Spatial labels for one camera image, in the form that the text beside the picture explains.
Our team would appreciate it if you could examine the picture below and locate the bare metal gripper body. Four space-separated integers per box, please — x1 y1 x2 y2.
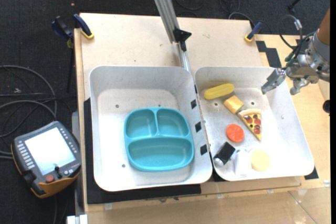
285 45 331 82

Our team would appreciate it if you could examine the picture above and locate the white plastic tray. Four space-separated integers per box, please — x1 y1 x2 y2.
194 66 316 183
88 65 214 193

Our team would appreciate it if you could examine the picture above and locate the pizza slice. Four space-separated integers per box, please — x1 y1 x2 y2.
237 108 263 142

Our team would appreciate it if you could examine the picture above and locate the yellow cheese block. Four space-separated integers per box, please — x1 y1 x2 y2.
223 94 245 115

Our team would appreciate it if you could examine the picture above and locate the yellow corn cob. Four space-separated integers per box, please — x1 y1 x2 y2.
203 82 235 101

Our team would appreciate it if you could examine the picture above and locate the orange slice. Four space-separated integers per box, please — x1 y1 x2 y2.
225 123 246 144

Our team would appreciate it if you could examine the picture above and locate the pale yellow round biscuit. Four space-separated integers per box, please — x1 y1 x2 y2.
250 149 271 173

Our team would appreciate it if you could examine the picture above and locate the black can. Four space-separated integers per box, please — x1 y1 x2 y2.
213 141 237 167

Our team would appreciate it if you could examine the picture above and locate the thin black and white rod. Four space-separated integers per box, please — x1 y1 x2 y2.
179 43 212 157

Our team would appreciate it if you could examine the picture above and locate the blue divided plate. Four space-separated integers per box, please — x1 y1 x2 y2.
123 106 195 173

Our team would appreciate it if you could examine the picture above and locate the pale wood board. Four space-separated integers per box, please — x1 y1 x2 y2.
74 12 302 212

